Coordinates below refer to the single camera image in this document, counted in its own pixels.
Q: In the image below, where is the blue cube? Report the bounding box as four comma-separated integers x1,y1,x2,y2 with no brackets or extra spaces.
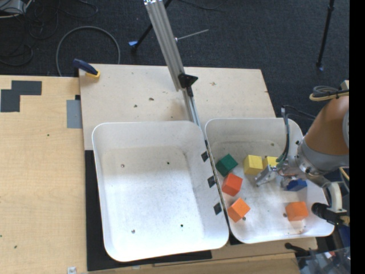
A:
285,179,309,192

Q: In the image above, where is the pale wood board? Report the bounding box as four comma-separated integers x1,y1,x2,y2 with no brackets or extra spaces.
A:
78,63,319,268

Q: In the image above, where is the orange cube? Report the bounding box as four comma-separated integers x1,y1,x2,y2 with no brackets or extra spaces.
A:
285,201,310,222
226,197,252,223

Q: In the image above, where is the green cube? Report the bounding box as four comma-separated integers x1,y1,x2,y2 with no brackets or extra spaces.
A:
214,153,239,178

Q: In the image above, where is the black cylinder on white bracket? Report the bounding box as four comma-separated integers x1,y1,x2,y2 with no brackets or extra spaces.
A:
311,181,350,227

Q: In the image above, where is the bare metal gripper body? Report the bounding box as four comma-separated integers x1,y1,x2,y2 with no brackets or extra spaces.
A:
274,147,332,188

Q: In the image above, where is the white plastic tray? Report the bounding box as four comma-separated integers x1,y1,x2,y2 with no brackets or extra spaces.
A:
91,120,230,263
204,118,336,244

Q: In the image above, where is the red-orange cube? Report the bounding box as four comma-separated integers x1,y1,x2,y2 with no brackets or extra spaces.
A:
221,172,244,198

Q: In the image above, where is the yellow cube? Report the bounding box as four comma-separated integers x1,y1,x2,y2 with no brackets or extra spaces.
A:
242,154,265,176
262,156,280,171

